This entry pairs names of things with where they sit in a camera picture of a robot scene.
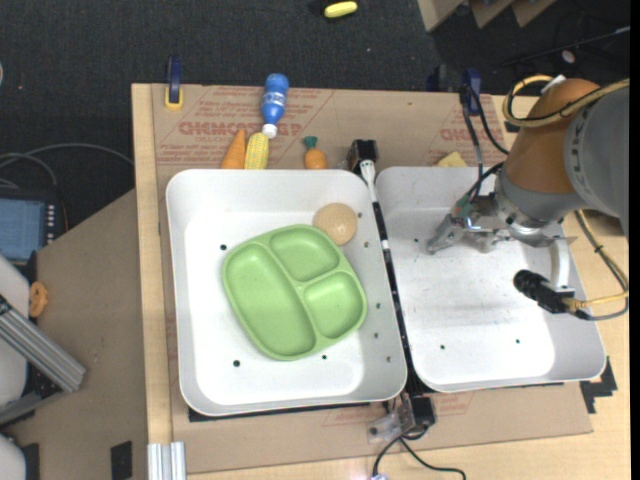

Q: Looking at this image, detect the thin black and white rod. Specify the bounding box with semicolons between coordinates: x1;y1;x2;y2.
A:
359;159;417;400

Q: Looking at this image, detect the brown cardboard board red print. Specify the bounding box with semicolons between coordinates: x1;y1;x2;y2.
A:
151;83;595;475

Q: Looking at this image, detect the yellow oblong toy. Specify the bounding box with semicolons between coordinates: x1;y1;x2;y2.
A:
323;0;359;19

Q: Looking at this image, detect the black cylinder on white bracket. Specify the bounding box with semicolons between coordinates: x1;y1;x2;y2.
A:
512;237;577;315

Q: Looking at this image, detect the green divided plate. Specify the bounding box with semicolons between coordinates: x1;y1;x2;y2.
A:
220;223;369;362

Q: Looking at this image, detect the yellow cheese wedge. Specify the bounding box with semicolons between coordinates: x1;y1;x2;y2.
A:
432;150;469;169

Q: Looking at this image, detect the white plastic tray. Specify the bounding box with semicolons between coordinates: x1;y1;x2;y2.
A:
374;165;608;395
165;168;409;418

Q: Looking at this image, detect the blue plastic bottle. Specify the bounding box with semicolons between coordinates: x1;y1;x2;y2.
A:
259;72;291;140

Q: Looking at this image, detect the small orange carrot green top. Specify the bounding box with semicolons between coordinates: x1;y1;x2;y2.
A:
302;135;329;171

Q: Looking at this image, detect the yellow corn cob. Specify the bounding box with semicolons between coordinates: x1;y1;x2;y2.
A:
243;132;271;171

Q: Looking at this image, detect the plain orange carrot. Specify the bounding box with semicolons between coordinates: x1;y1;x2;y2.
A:
219;128;248;171

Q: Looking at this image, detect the beige round bread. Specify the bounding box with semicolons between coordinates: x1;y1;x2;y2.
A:
312;202;359;247

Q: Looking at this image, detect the orange-brown pretzel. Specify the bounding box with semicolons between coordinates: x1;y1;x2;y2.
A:
28;281;50;319

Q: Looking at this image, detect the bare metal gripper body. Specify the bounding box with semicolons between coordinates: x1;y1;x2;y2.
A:
451;192;551;243

